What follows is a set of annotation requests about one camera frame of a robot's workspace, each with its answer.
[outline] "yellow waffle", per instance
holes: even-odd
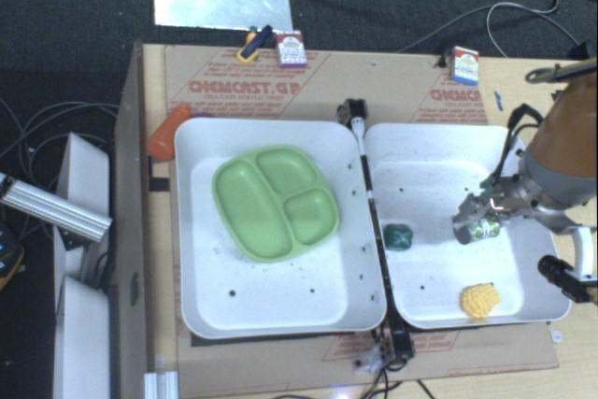
[[[501,297],[491,283],[470,286],[461,293],[461,308],[473,318],[486,318],[500,301]]]

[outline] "green divided plate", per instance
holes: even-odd
[[[335,198],[318,167],[295,147],[235,157],[215,173],[212,192],[237,246],[255,261],[291,258],[338,228]]]

